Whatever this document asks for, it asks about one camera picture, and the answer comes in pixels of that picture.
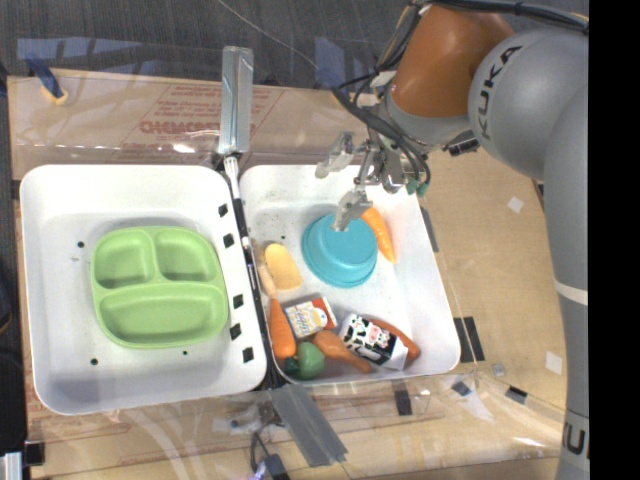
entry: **cow print carton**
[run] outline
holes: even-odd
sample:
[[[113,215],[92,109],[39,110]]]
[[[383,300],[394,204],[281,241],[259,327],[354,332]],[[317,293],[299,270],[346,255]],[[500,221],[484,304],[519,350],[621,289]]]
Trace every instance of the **cow print carton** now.
[[[400,338],[362,316],[347,315],[339,336],[349,350],[378,366],[394,370],[404,368],[408,349]]]

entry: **white tape piece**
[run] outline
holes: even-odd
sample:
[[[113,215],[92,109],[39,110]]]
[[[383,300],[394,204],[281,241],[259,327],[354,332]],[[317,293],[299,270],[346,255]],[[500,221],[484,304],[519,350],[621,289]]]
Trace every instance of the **white tape piece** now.
[[[547,359],[544,363],[547,370],[551,370],[553,373],[562,375],[562,358],[553,352],[547,350]]]
[[[520,199],[518,199],[516,196],[513,196],[511,198],[511,201],[509,201],[509,204],[507,204],[507,206],[511,208],[514,212],[520,213],[520,210],[522,210],[524,203]]]
[[[577,302],[578,304],[582,304],[583,306],[589,305],[589,292],[587,290],[567,286],[566,284],[562,284],[557,279],[554,279],[554,282],[556,285],[556,291],[566,299]]]

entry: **white band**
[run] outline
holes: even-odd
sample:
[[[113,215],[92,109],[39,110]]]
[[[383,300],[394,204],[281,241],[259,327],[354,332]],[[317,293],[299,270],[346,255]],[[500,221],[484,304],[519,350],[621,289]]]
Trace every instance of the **white band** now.
[[[589,305],[589,292],[587,290],[581,290],[580,288],[573,288],[572,286],[567,286],[566,284],[562,284],[557,279],[554,279],[556,285],[556,291],[562,295],[563,297],[572,300],[573,302],[577,302],[578,304],[582,304],[583,306]]]

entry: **black connector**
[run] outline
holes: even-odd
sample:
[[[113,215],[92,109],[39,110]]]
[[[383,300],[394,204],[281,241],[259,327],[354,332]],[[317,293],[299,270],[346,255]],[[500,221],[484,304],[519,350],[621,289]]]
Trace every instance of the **black connector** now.
[[[280,455],[274,453],[264,459],[264,465],[267,466],[267,471],[273,478],[273,480],[289,480],[287,470],[284,468]]]

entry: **orange carrot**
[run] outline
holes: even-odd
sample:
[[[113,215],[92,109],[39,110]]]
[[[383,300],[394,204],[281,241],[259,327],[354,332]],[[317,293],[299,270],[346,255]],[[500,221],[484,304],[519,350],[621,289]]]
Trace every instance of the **orange carrot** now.
[[[376,208],[371,206],[361,215],[361,218],[363,221],[369,224],[369,227],[376,235],[376,240],[378,241],[378,250],[391,263],[395,263],[396,254],[393,250],[391,234],[389,233],[389,228],[382,218],[382,215],[380,215],[380,212]]]
[[[400,329],[391,325],[389,322],[380,320],[379,318],[373,318],[373,317],[367,316],[366,319],[369,320],[369,322],[371,322],[373,325],[377,325],[378,327],[386,331],[389,331],[391,334],[395,334],[398,337],[398,339],[402,342],[402,344],[405,347],[407,347],[407,349],[409,350],[407,352],[407,359],[409,359],[410,361],[413,361],[414,359],[417,359],[418,356],[420,356],[420,347],[418,347],[418,345],[416,345],[413,341],[411,341],[411,339],[405,333],[403,333]]]
[[[296,355],[296,339],[284,314],[282,306],[276,299],[271,299],[269,314],[269,335],[271,347],[276,359],[285,360]]]

